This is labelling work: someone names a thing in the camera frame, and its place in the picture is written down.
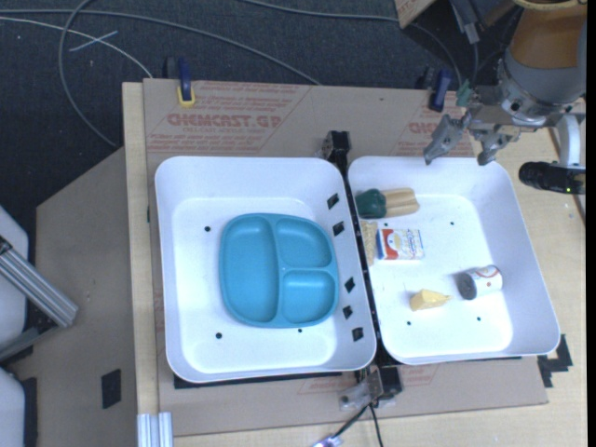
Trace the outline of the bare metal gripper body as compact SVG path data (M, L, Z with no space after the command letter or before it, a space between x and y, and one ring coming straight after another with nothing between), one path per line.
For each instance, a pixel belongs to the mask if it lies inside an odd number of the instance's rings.
M542 102L515 86L478 86L467 99L467 113L469 133L488 141L499 131L513 136L554 126L563 104Z

